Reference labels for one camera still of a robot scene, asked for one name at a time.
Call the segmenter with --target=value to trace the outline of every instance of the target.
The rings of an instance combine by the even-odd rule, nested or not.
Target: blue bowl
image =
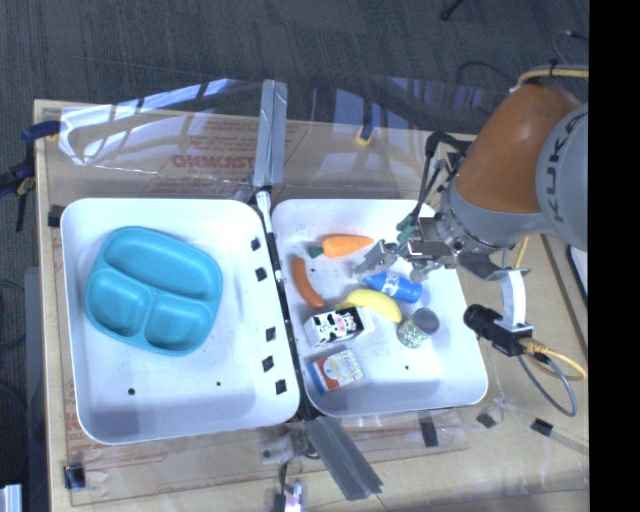
[[[87,316],[112,338],[161,354],[196,350],[222,298],[222,272],[207,253],[138,226],[114,231],[89,274]]]

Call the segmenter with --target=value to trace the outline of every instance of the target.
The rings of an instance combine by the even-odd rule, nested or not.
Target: brown cylinder
[[[456,176],[468,202],[508,213],[537,213],[535,173],[544,142],[581,102],[556,84],[525,84],[498,106]]]

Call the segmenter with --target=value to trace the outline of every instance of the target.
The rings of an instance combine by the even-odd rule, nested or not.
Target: hot dog
[[[307,264],[302,258],[294,258],[292,273],[296,288],[305,302],[317,310],[324,308],[326,302],[311,286],[309,276],[307,276]]]

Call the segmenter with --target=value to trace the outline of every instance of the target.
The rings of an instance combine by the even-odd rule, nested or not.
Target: yellow banana
[[[346,299],[336,306],[336,309],[351,308],[354,306],[375,309],[392,322],[402,322],[402,312],[396,304],[396,301],[382,292],[369,290],[368,288],[353,290],[347,295]]]

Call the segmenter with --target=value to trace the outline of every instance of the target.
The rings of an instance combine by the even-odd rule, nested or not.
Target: dark floor
[[[554,59],[589,62],[588,0],[466,0],[442,19],[452,3],[5,0],[0,174],[24,158],[20,132],[36,98],[108,104],[218,78],[272,78],[295,91],[290,118],[361,122],[361,113],[337,112],[315,94],[342,89],[384,105],[396,122],[474,133],[523,72]],[[407,105],[390,78],[438,91],[437,105]],[[565,85],[588,100],[586,82]],[[449,101],[460,91],[481,99]],[[39,489],[26,460],[37,415],[21,289],[27,268],[38,265],[33,193],[16,232],[19,207],[13,191],[0,198],[0,487],[23,484],[28,502]]]

